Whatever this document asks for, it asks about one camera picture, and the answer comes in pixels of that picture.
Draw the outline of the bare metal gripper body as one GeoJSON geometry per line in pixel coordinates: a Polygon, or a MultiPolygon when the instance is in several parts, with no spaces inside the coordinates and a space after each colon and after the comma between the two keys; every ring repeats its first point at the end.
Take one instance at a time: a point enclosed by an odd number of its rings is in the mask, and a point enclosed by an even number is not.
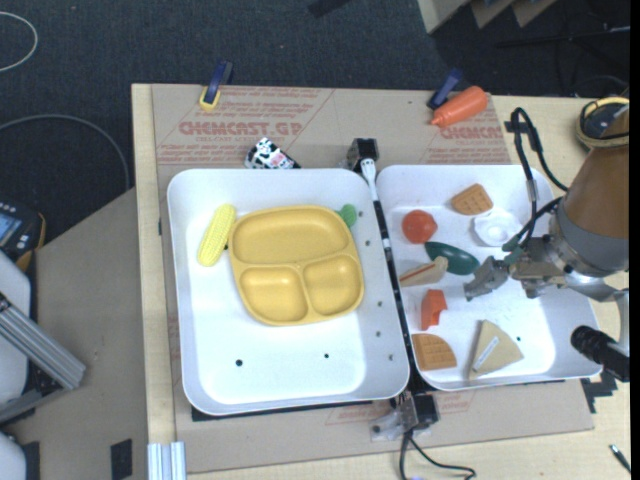
{"type": "Polygon", "coordinates": [[[577,253],[564,239],[552,236],[531,239],[508,267],[529,298],[541,296],[547,287],[582,289],[600,277],[600,269],[577,253]]]}

